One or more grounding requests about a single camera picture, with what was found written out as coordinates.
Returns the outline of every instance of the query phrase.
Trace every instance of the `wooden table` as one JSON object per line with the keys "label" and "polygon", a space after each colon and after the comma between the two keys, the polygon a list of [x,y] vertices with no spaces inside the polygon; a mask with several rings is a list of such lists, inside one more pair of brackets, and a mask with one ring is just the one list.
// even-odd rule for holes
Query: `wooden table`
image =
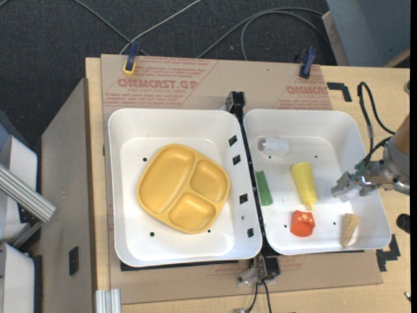
{"label": "wooden table", "polygon": [[[356,86],[365,81],[372,85],[373,97],[375,99],[376,107],[381,120],[391,129],[397,129],[410,110],[409,95],[404,91],[404,85],[410,79],[409,69],[400,68],[363,68],[363,67],[321,67],[324,79],[326,82],[343,82],[349,87],[351,91],[352,102],[345,102],[340,91],[328,91],[333,110],[340,110],[351,115],[358,124],[361,137],[364,145],[369,144],[367,137],[366,124],[364,117],[360,110],[358,99],[356,96]],[[85,109],[78,108],[79,114],[85,114],[85,143],[87,147],[84,152],[87,156],[86,164],[88,168],[88,186],[89,186],[89,204],[85,206],[89,214],[89,231],[90,231],[90,251],[86,255],[81,256],[86,263],[80,263],[80,271],[84,277],[91,278],[92,294],[95,290],[110,290],[110,270],[109,270],[109,237],[108,237],[108,213],[106,207],[106,178],[105,178],[105,161],[103,157],[103,117],[102,117],[102,80],[101,80],[101,66],[99,58],[86,59],[86,92],[85,92]],[[375,130],[375,141],[382,140],[387,137],[387,133],[379,128],[374,116],[371,112],[369,99],[366,98],[366,106],[369,108],[369,116],[373,123]],[[57,117],[52,125],[57,125]],[[56,141],[56,136],[59,131],[59,125],[50,128],[50,133],[44,136],[45,144],[51,144],[50,140]],[[52,146],[48,146],[48,150],[53,151],[53,147],[57,147],[57,141]],[[379,158],[381,152],[375,153],[374,157]],[[62,183],[64,186],[68,184],[67,181]],[[57,190],[48,186],[48,182],[42,183],[46,194],[49,190]],[[66,198],[65,191],[57,191],[55,195],[50,194],[47,198],[54,196],[61,196],[64,200]],[[389,261],[387,263],[388,271],[382,274],[383,283],[372,286],[356,286],[346,288],[326,288],[322,290],[307,290],[307,291],[288,291],[277,292],[270,294],[272,311],[278,313],[310,313],[310,312],[387,312],[387,313],[406,313],[411,311],[410,301],[407,300],[404,293],[411,291],[410,288],[410,235],[400,230],[395,222],[398,215],[401,213],[410,213],[410,200],[406,195],[398,192],[380,191],[384,208],[392,229],[392,233],[396,234],[397,243],[401,256],[397,261]],[[35,247],[35,253],[47,255],[46,250],[58,249],[52,247],[51,244],[46,243],[48,240],[48,228],[53,226],[62,226],[57,224],[57,220],[63,216],[58,213],[57,219],[44,226],[44,232],[41,237],[41,243]],[[74,216],[75,221],[80,219],[79,215]],[[46,258],[48,263],[54,263],[53,258]],[[44,308],[45,313],[56,311],[60,300],[66,300],[67,294],[66,286],[63,286],[61,292],[53,294],[55,283],[53,282],[54,274],[51,265],[45,265],[45,286],[44,286]],[[67,282],[74,282],[76,278],[69,278]],[[72,284],[74,292],[71,300],[66,300],[68,307],[74,306],[74,298],[82,297],[83,290],[80,286]],[[84,293],[84,297],[89,299],[90,293]],[[89,312],[89,300],[79,301],[78,311]],[[234,312],[236,308],[248,308],[253,300],[253,294],[250,295],[234,295],[228,297],[215,297],[204,299],[189,299],[181,301],[162,301],[157,303],[143,303],[134,305],[123,305],[122,311],[124,313],[133,312]],[[252,312],[268,312],[265,294],[260,294],[257,303]]]}

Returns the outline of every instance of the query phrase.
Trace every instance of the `yellow toy bottle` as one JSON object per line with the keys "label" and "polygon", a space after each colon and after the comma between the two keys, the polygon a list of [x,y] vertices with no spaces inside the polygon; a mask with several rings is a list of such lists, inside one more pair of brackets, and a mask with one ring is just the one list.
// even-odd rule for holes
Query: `yellow toy bottle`
{"label": "yellow toy bottle", "polygon": [[303,204],[308,205],[311,210],[314,210],[317,193],[311,164],[309,162],[295,164],[291,167],[291,173]]}

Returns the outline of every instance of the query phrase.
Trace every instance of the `white cable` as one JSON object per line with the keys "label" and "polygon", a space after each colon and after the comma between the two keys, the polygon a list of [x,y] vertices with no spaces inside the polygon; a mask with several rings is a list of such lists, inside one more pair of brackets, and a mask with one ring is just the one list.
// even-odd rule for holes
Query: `white cable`
{"label": "white cable", "polygon": [[[193,7],[194,5],[198,4],[200,1],[202,1],[202,0],[195,0],[193,3],[190,3],[187,7],[184,7],[183,9],[176,12],[175,14],[172,14],[170,17],[164,19],[160,23],[157,23],[156,25],[153,25],[152,27],[150,27],[148,30],[145,30],[144,32],[138,34],[138,36],[133,38],[131,40],[131,42],[133,42],[134,40],[137,40],[139,37],[142,37],[144,34],[148,33],[149,31],[152,31],[153,29],[159,27],[160,25],[164,24],[165,22],[168,22],[169,20],[173,19],[175,16],[181,14],[182,12],[185,12],[187,9],[189,9],[190,7]],[[122,49],[122,51],[120,51],[119,55],[121,55],[125,51],[125,49],[127,49],[129,47],[129,45],[130,45],[130,43],[126,44],[124,46],[124,48]]]}

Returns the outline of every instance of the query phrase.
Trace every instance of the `yellow plate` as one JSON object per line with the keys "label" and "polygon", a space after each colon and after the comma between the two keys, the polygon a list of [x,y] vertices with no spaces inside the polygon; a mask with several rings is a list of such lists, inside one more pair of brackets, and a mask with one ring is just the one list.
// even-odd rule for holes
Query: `yellow plate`
{"label": "yellow plate", "polygon": [[185,233],[201,233],[219,215],[230,190],[225,170],[180,144],[161,148],[136,188],[139,204],[154,218]]}

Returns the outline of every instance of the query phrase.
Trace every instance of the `red object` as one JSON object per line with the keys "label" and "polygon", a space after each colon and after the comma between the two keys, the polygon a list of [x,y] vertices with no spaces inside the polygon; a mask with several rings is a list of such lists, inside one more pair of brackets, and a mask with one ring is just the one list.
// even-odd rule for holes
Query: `red object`
{"label": "red object", "polygon": [[296,210],[291,220],[291,233],[298,237],[308,237],[313,233],[315,227],[313,214]]}

